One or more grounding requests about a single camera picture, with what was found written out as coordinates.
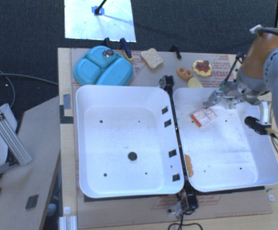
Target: toy pretzel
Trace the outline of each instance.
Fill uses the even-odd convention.
[[[180,76],[182,79],[189,80],[193,77],[193,72],[183,67],[179,67],[177,69],[177,75]]]

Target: black carpet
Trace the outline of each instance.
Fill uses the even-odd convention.
[[[257,24],[273,26],[277,0],[131,0],[136,43],[168,51],[246,52]],[[93,47],[100,41],[64,38],[64,0],[0,0],[0,70],[58,81],[58,47]],[[50,84],[10,77],[16,89],[13,112],[58,95]],[[0,77],[0,105],[12,101],[10,86]]]

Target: robotic hand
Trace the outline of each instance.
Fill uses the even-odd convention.
[[[270,127],[267,105],[257,97],[272,92],[272,109],[278,126],[278,29],[265,28],[258,25],[250,30],[257,34],[257,38],[250,46],[234,81],[228,81],[230,73],[242,55],[236,56],[236,61],[227,78],[220,85],[219,91],[214,91],[204,102],[204,107],[215,105],[221,98],[232,100],[229,108],[237,103],[247,101],[258,105],[261,111],[260,120],[247,117],[245,123],[254,128],[259,134],[266,134],[266,127]]]

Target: robotic arm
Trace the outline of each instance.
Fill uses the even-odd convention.
[[[204,102],[204,107],[215,105],[221,98],[233,99],[230,108],[244,101],[261,106],[262,102],[257,97],[270,91],[273,113],[278,126],[278,29],[259,25],[251,31],[258,37],[250,46],[236,79],[228,81],[227,77],[219,91],[213,92],[208,101]]]

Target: red and white eraser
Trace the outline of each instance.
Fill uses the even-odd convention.
[[[217,115],[210,108],[202,108],[191,115],[191,118],[199,127],[207,124],[216,117]]]

